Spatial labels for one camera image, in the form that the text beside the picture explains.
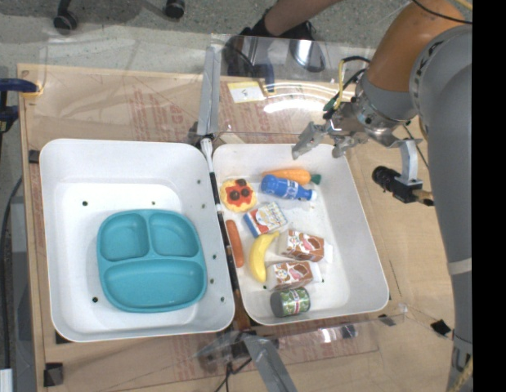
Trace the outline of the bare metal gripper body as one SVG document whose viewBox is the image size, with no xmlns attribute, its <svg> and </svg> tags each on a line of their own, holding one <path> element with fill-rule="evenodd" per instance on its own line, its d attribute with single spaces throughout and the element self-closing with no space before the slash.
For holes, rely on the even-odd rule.
<svg viewBox="0 0 506 392">
<path fill-rule="evenodd" d="M 338 145 L 363 144 L 368 139 L 381 145 L 395 145 L 399 141 L 393 132 L 401 122 L 385 116 L 364 96 L 330 107 L 326 121 L 327 133 Z"/>
</svg>

